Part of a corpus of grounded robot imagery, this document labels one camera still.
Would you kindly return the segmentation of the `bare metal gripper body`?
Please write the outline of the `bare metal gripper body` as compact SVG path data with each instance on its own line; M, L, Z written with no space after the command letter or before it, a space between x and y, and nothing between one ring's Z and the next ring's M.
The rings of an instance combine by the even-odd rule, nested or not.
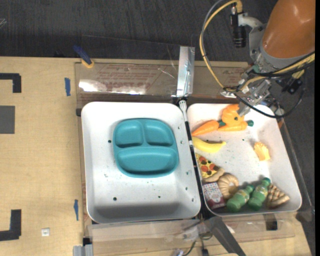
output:
M252 70L245 71L236 87L236 97L239 107L255 107L270 95L272 83L269 78L255 74Z

